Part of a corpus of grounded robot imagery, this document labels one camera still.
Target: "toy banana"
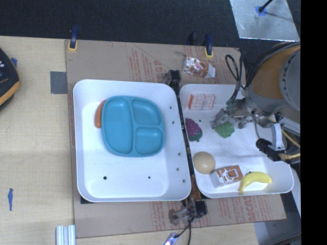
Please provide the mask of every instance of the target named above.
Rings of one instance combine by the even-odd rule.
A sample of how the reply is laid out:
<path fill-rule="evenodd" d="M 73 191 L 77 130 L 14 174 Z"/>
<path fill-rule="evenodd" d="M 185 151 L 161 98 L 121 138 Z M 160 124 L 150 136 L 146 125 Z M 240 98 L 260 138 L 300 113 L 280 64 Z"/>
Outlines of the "toy banana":
<path fill-rule="evenodd" d="M 244 188 L 250 185 L 253 182 L 263 182 L 263 183 L 271 183 L 272 180 L 270 176 L 261 171 L 252 171 L 247 173 L 240 182 L 239 191 L 243 192 Z"/>

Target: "table surface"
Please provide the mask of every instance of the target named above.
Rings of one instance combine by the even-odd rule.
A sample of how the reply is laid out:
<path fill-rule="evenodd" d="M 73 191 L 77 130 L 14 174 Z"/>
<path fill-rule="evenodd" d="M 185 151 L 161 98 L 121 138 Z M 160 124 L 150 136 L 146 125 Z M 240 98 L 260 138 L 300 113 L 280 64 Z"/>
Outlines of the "table surface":
<path fill-rule="evenodd" d="M 0 112 L 1 244 L 55 244 L 56 226 L 74 224 L 67 95 L 50 89 L 50 72 L 66 72 L 64 41 L 0 36 L 21 77 L 12 102 Z M 76 244 L 161 245 L 171 232 L 80 238 Z M 187 244 L 188 237 L 185 232 L 177 244 Z M 192 229 L 191 244 L 203 243 L 258 241 L 249 223 Z"/>

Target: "blue plate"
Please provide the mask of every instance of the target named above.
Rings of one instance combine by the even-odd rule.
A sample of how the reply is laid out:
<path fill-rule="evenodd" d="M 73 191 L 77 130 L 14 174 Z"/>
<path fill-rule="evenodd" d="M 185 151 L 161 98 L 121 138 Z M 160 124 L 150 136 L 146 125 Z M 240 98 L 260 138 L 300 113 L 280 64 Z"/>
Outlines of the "blue plate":
<path fill-rule="evenodd" d="M 152 156 L 164 147 L 162 114 L 150 100 L 132 96 L 108 98 L 103 105 L 101 123 L 104 142 L 114 154 Z"/>

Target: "cardboard sheet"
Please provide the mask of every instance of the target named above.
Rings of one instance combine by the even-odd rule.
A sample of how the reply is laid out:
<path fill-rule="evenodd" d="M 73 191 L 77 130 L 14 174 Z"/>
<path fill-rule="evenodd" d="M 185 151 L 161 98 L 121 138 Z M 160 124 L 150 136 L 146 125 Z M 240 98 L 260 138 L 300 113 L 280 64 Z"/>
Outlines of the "cardboard sheet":
<path fill-rule="evenodd" d="M 168 217 L 169 211 L 182 208 L 181 202 L 88 203 L 81 199 L 76 178 L 73 88 L 83 79 L 161 82 L 170 69 L 181 71 L 187 56 L 209 62 L 216 73 L 214 78 L 204 79 L 180 72 L 180 87 L 189 83 L 234 84 L 225 55 L 232 55 L 238 62 L 239 51 L 214 47 L 214 56 L 207 59 L 203 46 L 80 40 L 77 50 L 72 52 L 67 45 L 68 41 L 65 42 L 65 54 L 77 238 L 183 228 L 171 224 Z M 286 218 L 279 194 L 206 199 L 205 202 L 208 214 L 194 221 L 194 228 Z"/>

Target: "black and orange object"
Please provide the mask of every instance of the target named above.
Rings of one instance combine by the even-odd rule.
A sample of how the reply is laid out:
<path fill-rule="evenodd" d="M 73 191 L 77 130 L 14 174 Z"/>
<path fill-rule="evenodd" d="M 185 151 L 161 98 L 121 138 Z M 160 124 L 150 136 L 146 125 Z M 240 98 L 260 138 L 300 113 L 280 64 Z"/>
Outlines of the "black and orange object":
<path fill-rule="evenodd" d="M 20 77 L 16 66 L 0 48 L 0 110 L 13 99 L 20 86 Z"/>

